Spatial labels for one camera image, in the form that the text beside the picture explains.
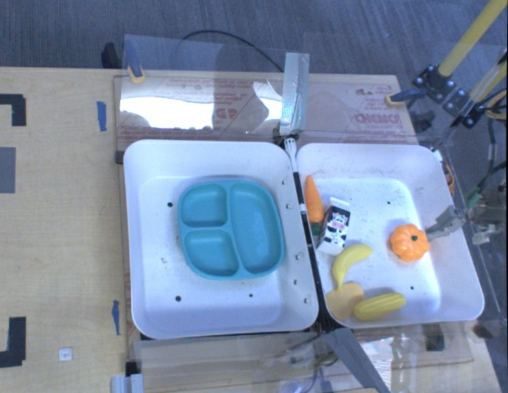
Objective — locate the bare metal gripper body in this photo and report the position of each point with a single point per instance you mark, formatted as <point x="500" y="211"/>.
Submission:
<point x="484" y="215"/>

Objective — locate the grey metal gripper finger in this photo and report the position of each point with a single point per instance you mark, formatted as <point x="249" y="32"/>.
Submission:
<point x="452" y="215"/>
<point x="441" y="231"/>

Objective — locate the orange pumpkin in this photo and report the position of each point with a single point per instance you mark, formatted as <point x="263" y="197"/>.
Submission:
<point x="407" y="244"/>

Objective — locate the white plastic tray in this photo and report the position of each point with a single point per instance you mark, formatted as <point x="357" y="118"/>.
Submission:
<point x="155" y="260"/>
<point x="380" y="166"/>

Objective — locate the yellow banana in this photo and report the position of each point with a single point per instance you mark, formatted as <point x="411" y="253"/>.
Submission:
<point x="349" y="258"/>

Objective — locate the yellow corn cob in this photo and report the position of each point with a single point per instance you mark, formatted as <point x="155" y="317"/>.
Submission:
<point x="378" y="306"/>

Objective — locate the white cow print carton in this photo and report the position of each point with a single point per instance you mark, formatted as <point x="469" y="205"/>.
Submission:
<point x="337" y="227"/>

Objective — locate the yellow rounded toy food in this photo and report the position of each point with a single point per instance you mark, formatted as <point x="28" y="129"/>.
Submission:
<point x="341" y="301"/>

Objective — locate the orange carrot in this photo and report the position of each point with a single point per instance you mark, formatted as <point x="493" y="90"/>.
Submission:
<point x="313" y="203"/>

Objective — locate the brown cardboard board red print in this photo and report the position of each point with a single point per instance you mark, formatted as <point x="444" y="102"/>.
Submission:
<point x="360" y="109"/>

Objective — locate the blue divided plate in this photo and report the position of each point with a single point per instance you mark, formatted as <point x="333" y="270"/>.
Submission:
<point x="253" y="227"/>

